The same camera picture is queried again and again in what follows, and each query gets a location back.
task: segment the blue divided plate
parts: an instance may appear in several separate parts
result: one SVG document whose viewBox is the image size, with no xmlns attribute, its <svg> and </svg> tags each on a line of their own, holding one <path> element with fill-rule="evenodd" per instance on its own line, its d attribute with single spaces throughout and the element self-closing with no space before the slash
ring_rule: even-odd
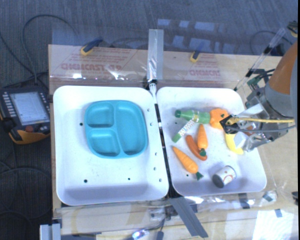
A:
<svg viewBox="0 0 300 240">
<path fill-rule="evenodd" d="M 145 118 L 138 105 L 127 100 L 92 103 L 84 114 L 90 150 L 101 158 L 132 158 L 148 146 Z"/>
</svg>

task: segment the orange cylinder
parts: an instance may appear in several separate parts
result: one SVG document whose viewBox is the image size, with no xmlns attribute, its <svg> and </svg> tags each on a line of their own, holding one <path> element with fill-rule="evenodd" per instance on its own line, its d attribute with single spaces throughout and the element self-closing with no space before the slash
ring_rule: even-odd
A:
<svg viewBox="0 0 300 240">
<path fill-rule="evenodd" d="M 270 87 L 282 94 L 290 95 L 292 70 L 298 56 L 298 41 L 283 55 L 269 80 Z"/>
</svg>

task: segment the gray floor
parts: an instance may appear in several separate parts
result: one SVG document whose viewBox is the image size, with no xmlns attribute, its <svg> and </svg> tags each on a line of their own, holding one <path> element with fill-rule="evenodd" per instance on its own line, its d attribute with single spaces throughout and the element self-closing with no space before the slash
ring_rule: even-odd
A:
<svg viewBox="0 0 300 240">
<path fill-rule="evenodd" d="M 107 33 L 104 46 L 147 49 L 148 29 L 163 29 L 165 50 L 204 42 L 207 53 L 259 55 L 292 21 L 298 0 L 0 0 L 0 88 L 34 69 L 46 73 L 48 44 L 83 45 Z M 287 32 L 278 53 L 294 41 Z M 39 85 L 48 86 L 47 74 Z M 0 240 L 39 239 L 39 225 L 51 223 L 50 173 L 50 138 L 16 145 L 0 122 Z"/>
</svg>

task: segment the orange carrot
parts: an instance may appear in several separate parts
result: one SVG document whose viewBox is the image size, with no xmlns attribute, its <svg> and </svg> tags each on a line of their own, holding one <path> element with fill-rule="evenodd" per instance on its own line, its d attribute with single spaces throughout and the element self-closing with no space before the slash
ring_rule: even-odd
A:
<svg viewBox="0 0 300 240">
<path fill-rule="evenodd" d="M 228 112 L 222 108 L 215 108 L 210 110 L 210 125 L 213 128 L 223 129 L 220 121 L 229 116 Z"/>
<path fill-rule="evenodd" d="M 191 135 L 185 136 L 186 144 L 188 145 L 191 152 L 200 160 L 205 161 L 207 160 L 207 153 L 205 149 L 199 150 L 197 144 L 195 143 L 194 138 Z"/>
<path fill-rule="evenodd" d="M 197 145 L 199 150 L 206 150 L 208 147 L 208 137 L 206 134 L 205 127 L 202 123 L 199 125 L 198 136 L 197 136 Z"/>
<path fill-rule="evenodd" d="M 198 172 L 199 166 L 197 165 L 197 163 L 175 146 L 172 146 L 172 149 L 178 157 L 181 164 L 183 165 L 184 169 L 186 169 L 191 174 L 195 174 L 196 179 L 200 180 L 203 177 L 203 175 L 200 172 Z"/>
</svg>

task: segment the silver can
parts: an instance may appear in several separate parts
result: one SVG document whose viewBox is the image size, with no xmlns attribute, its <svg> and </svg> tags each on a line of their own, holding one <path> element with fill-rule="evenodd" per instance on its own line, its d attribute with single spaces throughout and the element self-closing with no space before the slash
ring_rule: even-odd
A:
<svg viewBox="0 0 300 240">
<path fill-rule="evenodd" d="M 226 165 L 212 176 L 212 181 L 218 188 L 222 189 L 225 185 L 232 182 L 236 177 L 237 174 L 235 169 L 229 165 Z"/>
</svg>

